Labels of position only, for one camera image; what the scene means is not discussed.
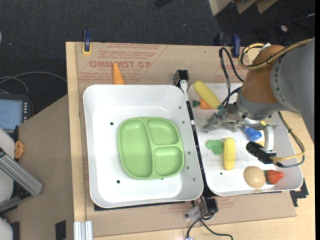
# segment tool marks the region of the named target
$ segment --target green plate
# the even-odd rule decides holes
[[[185,164],[177,126],[162,117],[135,117],[121,123],[118,149],[125,172],[141,180],[178,174]]]

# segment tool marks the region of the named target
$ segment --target black floor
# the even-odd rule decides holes
[[[27,72],[66,78],[65,42],[81,41],[84,28],[95,42],[174,45],[291,44],[315,36],[315,16],[288,25],[287,34],[272,27],[315,13],[315,0],[279,0],[260,14],[255,5],[239,14],[231,3],[213,16],[208,0],[0,0],[0,90],[25,94],[17,80]],[[29,89],[38,113],[67,93],[61,79],[46,74],[18,77]]]

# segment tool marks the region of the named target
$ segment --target orange ring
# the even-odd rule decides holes
[[[16,143],[14,144],[14,158],[19,159],[22,154],[24,153],[24,144],[20,141],[17,140]]]

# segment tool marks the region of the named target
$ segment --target wooden table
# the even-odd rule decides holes
[[[173,51],[179,51],[179,45],[174,46]],[[189,51],[199,47],[188,47]],[[84,171],[82,158],[81,122],[79,117],[79,83],[77,73],[76,43],[66,43],[68,104],[70,121],[70,145],[73,188],[73,213],[75,222],[87,221],[85,205]],[[301,165],[302,174],[308,189],[308,196],[298,200],[296,217],[279,218],[262,221],[248,221],[230,224],[214,225],[210,228],[217,233],[226,233],[237,240],[256,239],[315,239],[315,158],[314,144],[299,114],[285,112],[284,116],[290,126],[305,145],[305,162]],[[188,228],[150,231],[141,233],[129,233],[123,235],[95,237],[99,240],[182,240],[185,239]],[[195,239],[211,240],[227,239],[222,236],[213,236],[203,226],[195,226],[190,233]]]

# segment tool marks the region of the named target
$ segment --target blue clamp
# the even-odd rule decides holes
[[[231,36],[231,53],[234,58],[238,58],[240,55],[240,41],[240,36],[238,34],[233,34]]]
[[[92,52],[92,46],[90,44],[91,31],[88,28],[84,29],[83,32],[83,44],[82,44],[82,52],[85,55],[90,55]]]

